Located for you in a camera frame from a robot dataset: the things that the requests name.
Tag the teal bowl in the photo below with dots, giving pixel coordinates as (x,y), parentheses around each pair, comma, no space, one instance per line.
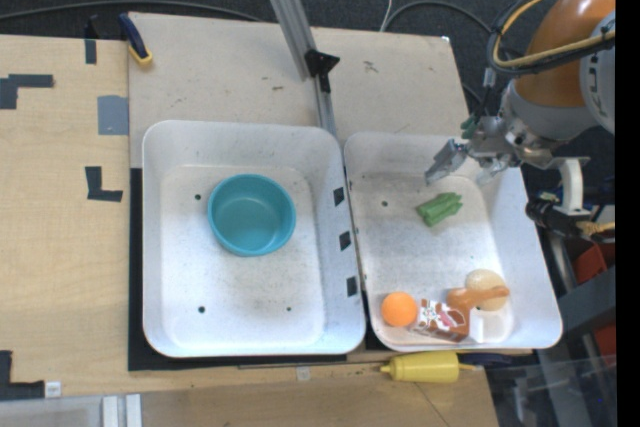
(250,215)

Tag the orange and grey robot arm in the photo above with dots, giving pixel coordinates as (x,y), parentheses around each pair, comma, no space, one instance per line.
(560,65)

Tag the brown toy sausage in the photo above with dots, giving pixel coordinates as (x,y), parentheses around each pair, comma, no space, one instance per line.
(470,297)

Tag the pale wood board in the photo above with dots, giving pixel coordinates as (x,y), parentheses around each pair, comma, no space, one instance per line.
(225,70)

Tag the white plastic tray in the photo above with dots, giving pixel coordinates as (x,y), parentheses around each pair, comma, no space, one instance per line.
(420,260)
(250,295)

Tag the brown and white carton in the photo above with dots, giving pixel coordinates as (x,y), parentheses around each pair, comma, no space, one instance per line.
(440,322)

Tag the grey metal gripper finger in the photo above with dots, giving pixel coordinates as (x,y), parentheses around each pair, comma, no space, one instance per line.
(445,162)
(495,170)

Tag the orange ball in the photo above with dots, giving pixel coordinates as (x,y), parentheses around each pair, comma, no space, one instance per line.
(399,309)

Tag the beige round toy bread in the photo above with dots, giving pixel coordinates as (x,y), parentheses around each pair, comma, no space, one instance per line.
(482,279)

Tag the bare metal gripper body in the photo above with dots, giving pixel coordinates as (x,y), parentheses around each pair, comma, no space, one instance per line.
(500,142)

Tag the green toy beans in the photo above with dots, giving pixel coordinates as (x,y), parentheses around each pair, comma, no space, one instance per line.
(439,210)

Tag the yellow mustard bottle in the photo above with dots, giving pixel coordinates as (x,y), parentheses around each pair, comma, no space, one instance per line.
(425,366)

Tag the black cylinder on white bracket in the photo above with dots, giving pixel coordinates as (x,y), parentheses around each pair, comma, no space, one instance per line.
(572,185)

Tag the white block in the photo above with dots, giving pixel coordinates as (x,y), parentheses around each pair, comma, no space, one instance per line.
(492,325)

